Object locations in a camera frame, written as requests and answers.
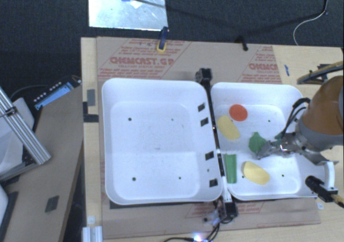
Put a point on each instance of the thin black and white rod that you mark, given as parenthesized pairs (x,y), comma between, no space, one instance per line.
(215,133)

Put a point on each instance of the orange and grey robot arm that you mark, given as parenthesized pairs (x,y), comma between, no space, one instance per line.
(322,112)

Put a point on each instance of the black cylinder on white bracket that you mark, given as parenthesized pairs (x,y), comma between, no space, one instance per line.
(319,185)

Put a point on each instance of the yellow oval toy food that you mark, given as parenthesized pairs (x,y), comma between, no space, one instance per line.
(228,128)
(256,173)

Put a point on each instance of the orange round disc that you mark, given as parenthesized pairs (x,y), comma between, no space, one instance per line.
(238,112)

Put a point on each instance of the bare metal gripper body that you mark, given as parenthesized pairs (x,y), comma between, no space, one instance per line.
(294,144)

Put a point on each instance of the green rectangular toy piece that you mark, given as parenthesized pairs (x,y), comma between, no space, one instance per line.
(231,168)

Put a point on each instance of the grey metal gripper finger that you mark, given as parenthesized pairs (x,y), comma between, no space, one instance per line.
(272,144)
(267,152)

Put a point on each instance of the brown cardboard board red print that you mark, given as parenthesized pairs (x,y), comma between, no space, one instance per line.
(188,55)

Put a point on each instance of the white plastic tray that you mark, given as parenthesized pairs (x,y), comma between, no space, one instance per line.
(271,128)
(156,141)

